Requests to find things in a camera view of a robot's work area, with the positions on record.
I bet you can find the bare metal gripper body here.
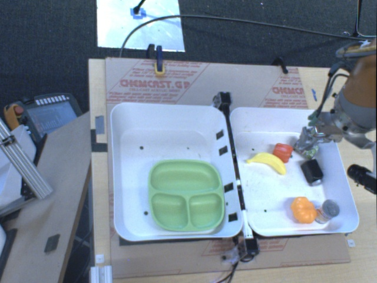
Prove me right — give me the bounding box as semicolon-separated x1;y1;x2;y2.
314;112;346;144

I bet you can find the green speckled round object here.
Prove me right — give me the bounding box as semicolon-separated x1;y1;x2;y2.
302;147;320;160

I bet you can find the red bell pepper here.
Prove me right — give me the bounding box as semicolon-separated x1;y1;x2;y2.
272;143;295;164

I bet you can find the black can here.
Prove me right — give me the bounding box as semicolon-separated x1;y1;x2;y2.
300;158;325;186

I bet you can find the yellow banana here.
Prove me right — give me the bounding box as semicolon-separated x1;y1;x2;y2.
246;152;287;176

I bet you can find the white plastic tray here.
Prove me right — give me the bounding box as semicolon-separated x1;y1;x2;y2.
229;107;361;238
110;102;244;242

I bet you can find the orange pumpkin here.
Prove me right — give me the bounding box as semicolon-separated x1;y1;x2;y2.
290;196;318;225

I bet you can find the grey-topped small can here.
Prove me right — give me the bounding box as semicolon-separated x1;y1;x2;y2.
315;199;340;225

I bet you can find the thin black and white rod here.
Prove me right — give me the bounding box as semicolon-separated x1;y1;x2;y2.
223;104;253;239

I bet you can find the brown cardboard board red print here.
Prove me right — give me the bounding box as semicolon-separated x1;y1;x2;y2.
104;57;352;279

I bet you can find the green divided plate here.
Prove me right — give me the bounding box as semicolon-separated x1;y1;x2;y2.
147;159;226;233

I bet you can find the black cylinder on white bracket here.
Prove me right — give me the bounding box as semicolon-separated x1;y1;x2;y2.
346;163;377;195

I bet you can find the black block with thin wires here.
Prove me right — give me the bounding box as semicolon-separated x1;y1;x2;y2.
212;91;232;110
237;236;260;261

